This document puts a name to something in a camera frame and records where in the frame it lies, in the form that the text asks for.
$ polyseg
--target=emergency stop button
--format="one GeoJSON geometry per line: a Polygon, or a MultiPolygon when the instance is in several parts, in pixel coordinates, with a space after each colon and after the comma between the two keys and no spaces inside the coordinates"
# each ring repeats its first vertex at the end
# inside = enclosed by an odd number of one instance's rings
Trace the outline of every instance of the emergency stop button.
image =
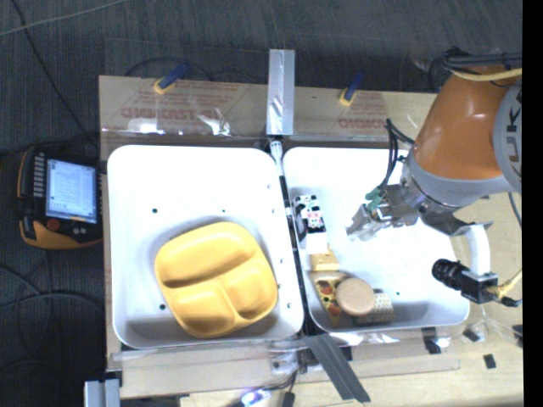
{"type": "Polygon", "coordinates": [[[49,219],[47,227],[49,231],[58,231],[60,229],[60,222],[58,219],[49,219]]]}

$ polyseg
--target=blue and yellow clamp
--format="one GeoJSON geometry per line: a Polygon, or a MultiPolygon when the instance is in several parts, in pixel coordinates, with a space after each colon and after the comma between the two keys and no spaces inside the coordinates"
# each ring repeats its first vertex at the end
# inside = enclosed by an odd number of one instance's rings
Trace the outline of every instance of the blue and yellow clamp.
{"type": "Polygon", "coordinates": [[[154,83],[154,91],[159,95],[164,95],[175,85],[175,82],[183,78],[191,68],[191,64],[180,64],[170,74],[158,79],[154,83]]]}
{"type": "Polygon", "coordinates": [[[355,74],[355,78],[350,83],[349,87],[346,87],[342,92],[341,96],[339,97],[339,102],[342,103],[345,106],[351,105],[353,102],[353,99],[355,98],[355,92],[356,89],[358,89],[358,86],[362,83],[362,79],[364,78],[366,74],[362,71],[358,71],[355,74]]]}

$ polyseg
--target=round beige lid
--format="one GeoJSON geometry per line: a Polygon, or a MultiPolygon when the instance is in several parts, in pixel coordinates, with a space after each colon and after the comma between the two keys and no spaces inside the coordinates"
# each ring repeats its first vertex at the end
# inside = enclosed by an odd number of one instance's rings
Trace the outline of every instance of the round beige lid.
{"type": "Polygon", "coordinates": [[[349,315],[369,313],[375,305],[375,293],[369,283],[350,277],[338,284],[336,299],[339,307],[349,315]]]}

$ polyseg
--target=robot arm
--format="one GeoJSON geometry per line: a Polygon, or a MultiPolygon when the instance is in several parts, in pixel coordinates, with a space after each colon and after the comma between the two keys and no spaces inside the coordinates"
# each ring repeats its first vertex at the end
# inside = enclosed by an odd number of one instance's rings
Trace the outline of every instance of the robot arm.
{"type": "Polygon", "coordinates": [[[490,63],[491,56],[445,55],[444,66],[451,75],[417,139],[406,140],[387,122],[390,156],[385,179],[366,195],[368,202],[347,228],[351,239],[366,241],[384,227],[410,226],[420,219],[450,237],[466,235],[472,255],[478,255],[471,270],[440,260],[433,273],[476,303],[501,298],[504,290],[490,272],[490,252],[481,256],[488,247],[484,230],[490,223],[467,224],[454,214],[491,194],[522,194],[522,70],[490,63]],[[398,157],[398,139],[412,142],[405,159],[398,157]],[[388,177],[397,161],[403,162],[400,183],[390,185],[388,177]]]}

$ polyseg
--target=yellow plate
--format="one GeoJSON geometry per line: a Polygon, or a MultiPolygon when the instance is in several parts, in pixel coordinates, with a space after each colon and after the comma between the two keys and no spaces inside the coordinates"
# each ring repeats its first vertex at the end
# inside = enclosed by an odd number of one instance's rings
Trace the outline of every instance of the yellow plate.
{"type": "Polygon", "coordinates": [[[228,221],[167,242],[154,273],[171,312],[195,337],[235,332],[264,318],[277,302],[275,276],[259,244],[228,221]]]}

